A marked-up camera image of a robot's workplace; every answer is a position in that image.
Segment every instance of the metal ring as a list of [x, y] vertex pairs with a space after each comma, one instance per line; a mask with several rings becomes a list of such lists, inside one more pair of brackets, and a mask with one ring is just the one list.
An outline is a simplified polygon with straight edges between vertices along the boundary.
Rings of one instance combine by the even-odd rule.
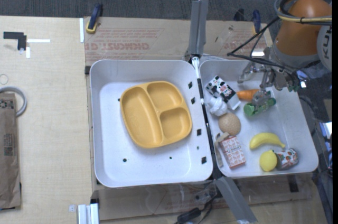
[[22, 107], [16, 112], [16, 116], [19, 117], [20, 115], [22, 115], [27, 107], [27, 98], [25, 96], [25, 94], [23, 93], [23, 91], [21, 89], [19, 89], [18, 87], [14, 87], [14, 86], [5, 86], [5, 87], [1, 87], [0, 88], [0, 93], [1, 92], [5, 92], [5, 91], [13, 91], [16, 92], [17, 94], [19, 94], [22, 99], [23, 99], [23, 105]]
[[[6, 82], [1, 82], [1, 77], [2, 77], [2, 76], [4, 76], [4, 77], [7, 78]], [[8, 81], [9, 81], [8, 75], [6, 75], [6, 74], [0, 74], [0, 84], [1, 84], [1, 85], [6, 85], [6, 84], [8, 83]]]

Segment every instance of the wooden surface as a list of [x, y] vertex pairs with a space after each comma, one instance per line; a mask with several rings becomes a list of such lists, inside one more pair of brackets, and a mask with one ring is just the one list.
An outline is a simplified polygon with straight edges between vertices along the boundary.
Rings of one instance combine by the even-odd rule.
[[[92, 195], [85, 50], [78, 18], [0, 16], [1, 31], [24, 32], [31, 58], [16, 40], [0, 39], [0, 74], [27, 96], [17, 119], [22, 205], [0, 212], [0, 223], [73, 223], [69, 206], [89, 204]], [[326, 223], [316, 186], [308, 178], [307, 198], [250, 206], [259, 223]], [[119, 219], [107, 223], [168, 223], [177, 214]], [[237, 223], [229, 208], [215, 209], [203, 223]]]

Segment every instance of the white plastic tray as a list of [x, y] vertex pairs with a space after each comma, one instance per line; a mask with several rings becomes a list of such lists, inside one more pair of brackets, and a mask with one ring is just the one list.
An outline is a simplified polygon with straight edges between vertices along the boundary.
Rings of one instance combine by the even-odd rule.
[[[206, 84], [216, 75], [227, 82], [235, 91], [259, 88], [262, 79], [262, 73], [254, 74], [253, 78], [242, 84], [237, 84], [237, 78], [241, 75], [247, 61], [230, 60], [207, 60], [200, 65], [200, 75], [203, 89]], [[267, 88], [276, 99], [276, 104], [269, 110], [248, 117], [243, 112], [243, 107], [247, 103], [242, 101], [241, 105], [233, 111], [241, 121], [241, 131], [237, 138], [246, 157], [246, 163], [243, 166], [230, 169], [224, 156], [222, 160], [224, 166], [220, 171], [232, 178], [241, 178], [249, 176], [262, 176], [285, 173], [304, 173], [314, 171], [318, 166], [318, 154], [316, 152], [306, 118], [304, 116], [298, 94], [289, 92], [287, 88], [277, 91], [274, 87]], [[211, 95], [204, 89], [204, 98], [207, 101]], [[213, 137], [221, 132], [218, 126], [218, 117], [208, 111], [208, 119]], [[286, 148], [294, 148], [298, 153], [299, 163], [288, 170], [264, 172], [259, 166], [260, 155], [273, 149], [275, 152], [281, 150], [279, 146], [262, 145], [259, 148], [251, 150], [249, 142], [251, 138], [260, 132], [272, 132], [280, 137], [281, 142], [286, 144]]]
[[[131, 86], [158, 80], [180, 90], [190, 110], [192, 131], [176, 143], [142, 148], [124, 125], [118, 99]], [[100, 60], [90, 69], [90, 86], [94, 165], [100, 183], [116, 188], [200, 182], [210, 177], [213, 165], [192, 65], [179, 60]]]

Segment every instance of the yellow banana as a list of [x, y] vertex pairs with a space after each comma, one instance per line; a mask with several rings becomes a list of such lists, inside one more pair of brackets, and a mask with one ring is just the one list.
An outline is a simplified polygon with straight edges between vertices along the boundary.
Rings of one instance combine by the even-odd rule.
[[270, 132], [262, 132], [252, 137], [252, 139], [250, 140], [250, 149], [255, 149], [264, 143], [279, 145], [282, 148], [285, 147], [285, 144], [280, 141], [279, 137], [276, 134]]

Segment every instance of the carrot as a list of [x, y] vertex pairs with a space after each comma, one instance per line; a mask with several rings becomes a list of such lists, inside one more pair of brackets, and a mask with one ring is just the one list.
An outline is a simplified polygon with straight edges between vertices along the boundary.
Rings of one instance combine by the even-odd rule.
[[240, 100], [251, 101], [257, 91], [259, 89], [242, 90], [236, 92], [236, 94]]

